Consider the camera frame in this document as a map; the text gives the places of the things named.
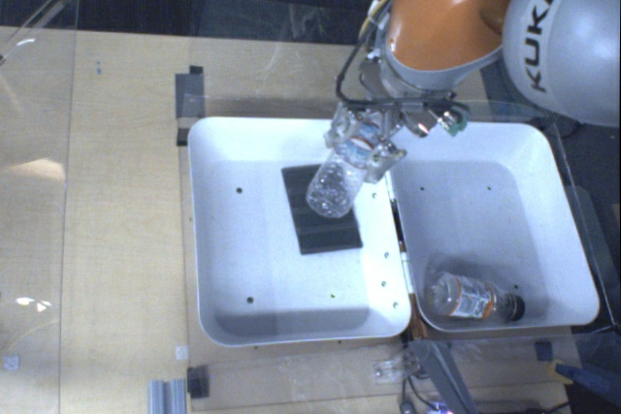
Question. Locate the black ribbed rectangular pad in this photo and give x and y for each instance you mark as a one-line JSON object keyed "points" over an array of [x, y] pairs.
{"points": [[330, 235]]}

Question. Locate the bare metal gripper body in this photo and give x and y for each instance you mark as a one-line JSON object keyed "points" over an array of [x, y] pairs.
{"points": [[412, 112]]}

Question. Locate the thin black and white rod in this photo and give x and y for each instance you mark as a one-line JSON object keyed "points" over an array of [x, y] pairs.
{"points": [[402, 247]]}

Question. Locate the white plastic tray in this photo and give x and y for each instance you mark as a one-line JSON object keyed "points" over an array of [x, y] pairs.
{"points": [[252, 228], [485, 228]]}

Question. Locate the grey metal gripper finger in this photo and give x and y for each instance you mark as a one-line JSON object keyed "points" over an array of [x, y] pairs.
{"points": [[385, 160], [339, 131]]}

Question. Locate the clear plastic bottle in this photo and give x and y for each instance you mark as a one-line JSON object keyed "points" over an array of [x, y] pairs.
{"points": [[335, 189]]}

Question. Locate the clear bottle with orange label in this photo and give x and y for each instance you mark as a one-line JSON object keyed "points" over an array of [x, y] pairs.
{"points": [[466, 298]]}

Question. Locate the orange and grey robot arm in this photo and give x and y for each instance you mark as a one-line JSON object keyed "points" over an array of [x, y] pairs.
{"points": [[451, 0]]}

